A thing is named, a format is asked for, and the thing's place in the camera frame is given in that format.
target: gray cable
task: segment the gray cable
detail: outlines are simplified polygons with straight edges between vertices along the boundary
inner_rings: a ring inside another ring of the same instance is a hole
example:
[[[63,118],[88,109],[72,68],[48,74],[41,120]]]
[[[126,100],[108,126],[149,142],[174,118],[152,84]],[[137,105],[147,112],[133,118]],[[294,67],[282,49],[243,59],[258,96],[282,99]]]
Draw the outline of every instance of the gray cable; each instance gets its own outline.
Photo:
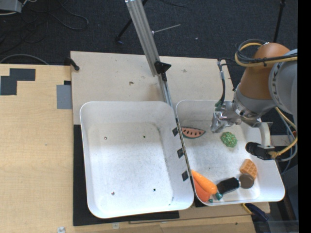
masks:
[[[2,63],[3,61],[9,59],[9,58],[12,58],[12,57],[16,57],[16,56],[25,56],[25,57],[31,57],[31,58],[34,58],[36,60],[39,60],[41,61],[42,63],[46,64],[46,65],[49,65],[47,62],[45,62],[44,60],[38,58],[38,57],[35,57],[33,55],[30,55],[30,54],[24,54],[24,53],[20,53],[20,54],[13,54],[13,55],[10,55],[10,56],[7,56],[5,58],[3,58],[2,60],[0,60],[0,63]]]

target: black tripod leg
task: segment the black tripod leg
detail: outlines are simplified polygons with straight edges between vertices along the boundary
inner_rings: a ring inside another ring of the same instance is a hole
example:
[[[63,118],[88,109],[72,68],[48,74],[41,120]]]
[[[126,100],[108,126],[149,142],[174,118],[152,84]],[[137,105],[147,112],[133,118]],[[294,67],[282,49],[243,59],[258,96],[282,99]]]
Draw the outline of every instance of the black tripod leg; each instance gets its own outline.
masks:
[[[274,40],[273,42],[276,42],[276,39],[277,39],[277,35],[278,35],[278,30],[280,28],[280,23],[281,23],[281,18],[282,18],[282,12],[283,12],[283,8],[285,7],[285,0],[281,0],[281,3],[280,3],[280,11],[278,13],[278,19],[277,19],[277,24],[276,24],[276,32],[275,32],[275,35],[274,35]]]
[[[145,3],[147,2],[148,0],[144,0],[142,2],[142,5],[145,5]],[[124,34],[124,32],[127,30],[127,28],[131,25],[132,23],[132,19],[130,19],[127,24],[125,25],[125,27],[121,30],[121,32],[116,36],[116,41],[121,43],[120,40],[121,40],[121,36]]]

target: wooden table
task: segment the wooden table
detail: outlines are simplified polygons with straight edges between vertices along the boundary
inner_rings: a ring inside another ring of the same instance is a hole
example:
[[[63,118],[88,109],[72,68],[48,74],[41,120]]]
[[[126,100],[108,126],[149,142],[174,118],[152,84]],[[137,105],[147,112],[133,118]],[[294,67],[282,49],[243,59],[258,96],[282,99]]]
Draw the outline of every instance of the wooden table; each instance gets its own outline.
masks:
[[[83,56],[85,57],[79,52],[72,54],[81,70],[85,66]],[[120,55],[113,57],[120,57],[116,61],[124,59],[124,56]],[[162,59],[167,63],[172,60],[172,57]],[[185,60],[181,59],[181,64],[185,64]],[[207,65],[208,72],[208,64],[212,62],[213,60],[199,59],[198,62],[193,62],[193,65]],[[35,69],[35,81],[17,81],[16,95],[0,96],[0,225],[3,232],[256,232],[251,216],[240,204],[191,207],[180,211],[179,219],[165,222],[136,221],[73,226],[75,112],[73,109],[58,109],[56,95],[58,85],[63,85],[64,81],[71,81],[73,68],[1,64],[0,76],[9,76],[10,68]],[[171,72],[172,76],[168,71],[168,84],[172,85],[172,91],[174,87],[182,86],[179,82],[170,82],[174,72],[180,72],[179,75],[191,75],[192,70],[181,65]],[[126,82],[126,87],[130,88],[129,81]],[[132,82],[132,85],[139,84],[138,79]],[[214,98],[218,99],[220,95],[221,90],[214,93]],[[179,99],[180,95],[172,94],[174,103]],[[256,205],[265,212],[270,211],[268,203]]]

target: orange waffle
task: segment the orange waffle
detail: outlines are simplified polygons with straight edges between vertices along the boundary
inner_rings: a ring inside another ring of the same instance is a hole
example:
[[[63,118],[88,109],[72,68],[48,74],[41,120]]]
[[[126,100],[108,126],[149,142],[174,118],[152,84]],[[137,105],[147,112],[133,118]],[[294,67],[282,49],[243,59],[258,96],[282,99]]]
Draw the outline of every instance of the orange waffle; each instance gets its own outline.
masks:
[[[241,173],[248,173],[255,179],[257,177],[257,167],[254,162],[250,159],[245,159],[242,166],[240,167]]]

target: tray containing toy food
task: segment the tray containing toy food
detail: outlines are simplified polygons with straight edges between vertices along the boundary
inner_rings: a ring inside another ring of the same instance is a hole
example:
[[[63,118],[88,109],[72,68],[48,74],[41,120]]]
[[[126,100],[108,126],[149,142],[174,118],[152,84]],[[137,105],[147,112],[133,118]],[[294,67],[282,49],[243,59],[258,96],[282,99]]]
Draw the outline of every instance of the tray containing toy food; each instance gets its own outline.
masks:
[[[197,198],[208,206],[282,200],[285,189],[276,162],[245,150],[248,142],[261,142],[259,128],[242,123],[213,133],[215,103],[183,100],[176,106]]]

